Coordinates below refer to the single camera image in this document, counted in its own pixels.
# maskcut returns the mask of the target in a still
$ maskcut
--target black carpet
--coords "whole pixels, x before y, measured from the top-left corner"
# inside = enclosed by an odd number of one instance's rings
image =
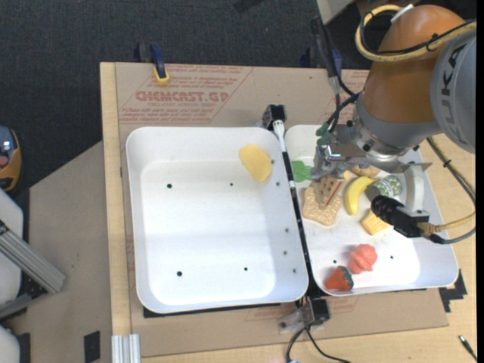
[[[476,17],[476,0],[424,2]],[[0,125],[20,139],[21,189],[102,139],[100,62],[133,61],[144,40],[167,63],[298,67],[316,15],[316,0],[0,0]],[[350,5],[328,25],[344,68],[370,66],[359,19]]]

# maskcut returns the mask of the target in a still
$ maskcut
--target wooden table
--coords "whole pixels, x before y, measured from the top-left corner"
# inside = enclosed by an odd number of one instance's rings
[[[282,70],[273,69],[275,79]],[[298,72],[291,77],[297,85]],[[107,231],[109,241],[111,315],[114,335],[132,333],[129,305],[129,286],[126,263],[126,241],[123,214],[123,187],[120,176],[119,123],[116,99],[116,64],[101,64],[101,100],[104,129],[104,166],[106,175]],[[452,158],[464,176],[475,184],[475,156],[453,143],[445,136],[436,139]],[[439,165],[435,154],[427,143],[421,147],[423,158],[435,163],[428,169],[430,181],[445,222],[466,216],[472,211],[472,203],[450,173]],[[449,231],[451,237],[472,228],[469,222],[463,227]],[[448,313],[449,326],[426,330],[412,330],[398,333],[373,334],[360,337],[344,337],[321,341],[321,348],[329,355],[351,362],[424,362],[473,361],[461,345],[459,335],[464,335],[475,352],[477,344],[476,318],[476,240],[475,236],[454,246],[455,255],[467,288],[464,299],[451,302]],[[286,344],[254,346],[240,349],[225,349],[211,352],[197,352],[181,355],[166,355],[144,358],[155,362],[284,362]],[[291,354],[302,363],[325,361],[309,341],[296,343]]]

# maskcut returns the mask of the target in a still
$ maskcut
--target yellow banana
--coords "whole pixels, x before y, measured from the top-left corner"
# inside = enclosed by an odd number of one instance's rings
[[[356,215],[361,193],[376,179],[367,176],[359,176],[346,187],[345,191],[345,208],[350,215]]]

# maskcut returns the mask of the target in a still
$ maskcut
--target red toy food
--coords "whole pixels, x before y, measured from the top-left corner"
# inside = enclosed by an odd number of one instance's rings
[[[347,268],[337,266],[324,285],[327,289],[350,290],[353,288],[353,279]]]
[[[373,264],[377,261],[377,251],[369,244],[361,244],[349,253],[351,262],[349,270],[354,275],[359,275],[363,271],[372,271]]]

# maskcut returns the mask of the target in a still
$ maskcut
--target robotic arm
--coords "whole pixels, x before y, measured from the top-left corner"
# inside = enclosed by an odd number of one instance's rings
[[[364,29],[378,14],[391,14],[392,25],[380,49],[369,51]],[[356,102],[352,119],[334,126],[332,133],[320,129],[312,178],[341,178],[357,165],[404,173],[405,206],[378,199],[372,210],[397,231],[419,236],[419,224],[428,222],[419,179],[429,164],[403,163],[400,158],[443,132],[475,154],[476,20],[465,21],[434,5],[386,5],[363,17],[355,40],[359,51],[374,62],[363,91],[336,110]]]

